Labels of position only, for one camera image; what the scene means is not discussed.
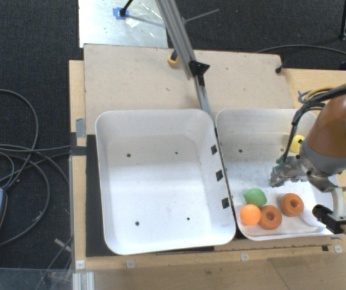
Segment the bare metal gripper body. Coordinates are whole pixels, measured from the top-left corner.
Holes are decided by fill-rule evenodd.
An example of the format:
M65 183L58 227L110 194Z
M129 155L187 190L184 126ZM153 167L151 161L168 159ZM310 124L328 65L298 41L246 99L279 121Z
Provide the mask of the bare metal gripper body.
M331 182L329 179L331 175L319 170L302 155L286 158L281 169L281 176L283 177L284 175L298 175L300 177L299 181L308 181L312 186L324 193L332 192L334 189L339 188L338 184Z

